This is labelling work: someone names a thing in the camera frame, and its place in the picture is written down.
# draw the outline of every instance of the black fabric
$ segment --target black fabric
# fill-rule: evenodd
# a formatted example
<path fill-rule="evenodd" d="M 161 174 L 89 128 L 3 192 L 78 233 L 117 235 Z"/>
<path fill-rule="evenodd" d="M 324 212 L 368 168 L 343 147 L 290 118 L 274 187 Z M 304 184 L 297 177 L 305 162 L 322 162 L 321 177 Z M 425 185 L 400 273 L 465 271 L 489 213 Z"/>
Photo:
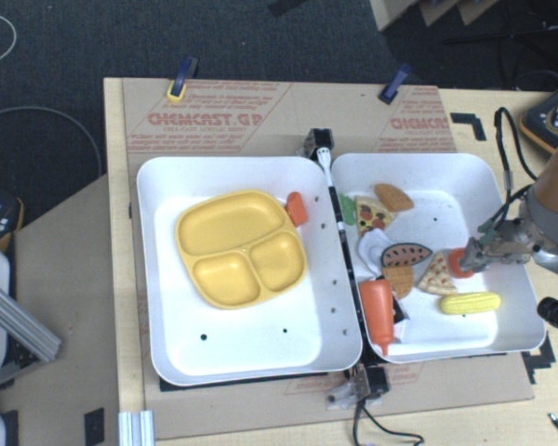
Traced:
<path fill-rule="evenodd" d="M 105 159 L 103 78 L 173 78 L 187 54 L 199 59 L 201 79 L 385 84 L 406 63 L 413 70 L 406 84 L 558 85 L 542 72 L 558 72 L 558 32 L 523 42 L 442 44 L 532 29 L 542 19 L 558 23 L 558 0 L 501 0 L 469 26 L 453 8 L 427 27 L 412 6 L 383 32 L 369 0 L 306 0 L 274 16 L 269 6 L 278 1 L 0 0 L 0 15 L 19 38 L 0 60 L 0 110 L 65 112 L 87 128 Z M 0 21 L 0 53 L 10 38 Z M 0 116 L 0 187 L 22 199 L 25 223 L 96 172 L 87 138 L 64 118 L 39 111 Z"/>

